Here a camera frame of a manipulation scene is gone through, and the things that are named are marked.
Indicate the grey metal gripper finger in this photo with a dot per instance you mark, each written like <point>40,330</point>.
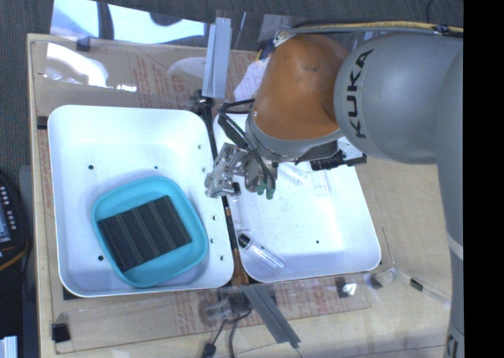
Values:
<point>227,156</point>
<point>216,185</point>

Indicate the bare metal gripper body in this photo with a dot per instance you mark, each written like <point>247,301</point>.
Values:
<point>255,173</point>

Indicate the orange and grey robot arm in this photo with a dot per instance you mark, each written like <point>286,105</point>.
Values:
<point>393,89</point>

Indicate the white plastic tray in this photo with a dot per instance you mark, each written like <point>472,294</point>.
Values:
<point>315,222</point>
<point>130,140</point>

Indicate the clear plastic bottle black cap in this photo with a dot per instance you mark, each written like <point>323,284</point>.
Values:
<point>262,252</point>

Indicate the black ribbed rectangular block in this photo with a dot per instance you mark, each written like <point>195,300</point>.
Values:
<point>143,232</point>

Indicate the blue plate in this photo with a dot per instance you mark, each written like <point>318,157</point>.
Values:
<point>114,199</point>

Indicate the brown cardboard board red print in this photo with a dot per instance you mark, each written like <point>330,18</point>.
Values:
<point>157,73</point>

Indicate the black cylinder on white bracket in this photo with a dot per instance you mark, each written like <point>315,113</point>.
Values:
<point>328,161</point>

